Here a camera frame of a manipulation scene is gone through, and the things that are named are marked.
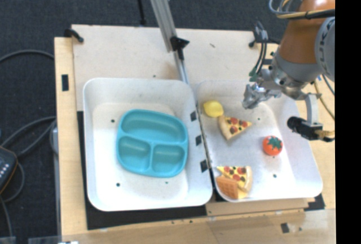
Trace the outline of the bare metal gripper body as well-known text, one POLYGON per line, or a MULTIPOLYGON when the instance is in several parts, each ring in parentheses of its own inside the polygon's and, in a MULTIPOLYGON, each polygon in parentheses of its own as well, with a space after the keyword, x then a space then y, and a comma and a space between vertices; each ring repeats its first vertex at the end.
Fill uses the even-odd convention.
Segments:
POLYGON ((262 69, 257 75, 256 84, 266 97, 280 97, 281 94, 293 100, 305 100, 307 97, 307 93, 302 91, 307 82, 296 81, 276 67, 262 69))

